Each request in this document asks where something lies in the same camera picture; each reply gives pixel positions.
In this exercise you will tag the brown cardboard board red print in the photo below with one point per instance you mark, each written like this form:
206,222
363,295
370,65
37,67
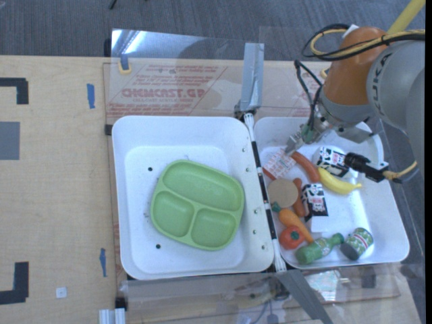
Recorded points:
162,93

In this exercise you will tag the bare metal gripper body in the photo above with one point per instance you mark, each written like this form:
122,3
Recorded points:
319,130

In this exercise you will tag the orange carrot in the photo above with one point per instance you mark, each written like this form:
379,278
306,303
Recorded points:
292,218

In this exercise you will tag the green divided plate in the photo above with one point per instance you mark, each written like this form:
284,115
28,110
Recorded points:
197,204

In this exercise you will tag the white plastic tray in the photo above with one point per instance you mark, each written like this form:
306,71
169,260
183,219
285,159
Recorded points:
374,214
141,181

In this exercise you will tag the tan round biscuit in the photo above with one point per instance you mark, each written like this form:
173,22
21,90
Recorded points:
283,193

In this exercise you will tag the green bottle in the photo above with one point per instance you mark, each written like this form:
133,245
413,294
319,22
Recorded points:
315,250

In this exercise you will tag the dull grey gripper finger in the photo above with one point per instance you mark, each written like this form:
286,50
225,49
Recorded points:
299,138
291,146

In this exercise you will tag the red and white packet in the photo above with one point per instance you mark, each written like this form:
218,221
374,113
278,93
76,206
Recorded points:
277,165

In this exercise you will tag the red tomato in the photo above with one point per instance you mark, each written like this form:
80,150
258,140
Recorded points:
291,238

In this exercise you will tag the green can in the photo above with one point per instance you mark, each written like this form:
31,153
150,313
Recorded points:
359,241

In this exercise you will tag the black cylinder on white bracket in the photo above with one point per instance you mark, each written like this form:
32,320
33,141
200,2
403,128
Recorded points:
362,164

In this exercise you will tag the orange sausage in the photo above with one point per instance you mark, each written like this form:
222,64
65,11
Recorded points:
306,165
299,204

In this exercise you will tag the yellow banana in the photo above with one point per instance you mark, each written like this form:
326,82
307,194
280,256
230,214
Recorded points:
335,183

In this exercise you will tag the black and white milk carton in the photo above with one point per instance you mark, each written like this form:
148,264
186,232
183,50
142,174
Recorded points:
315,202
332,160

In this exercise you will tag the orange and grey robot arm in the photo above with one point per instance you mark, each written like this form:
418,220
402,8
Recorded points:
351,76

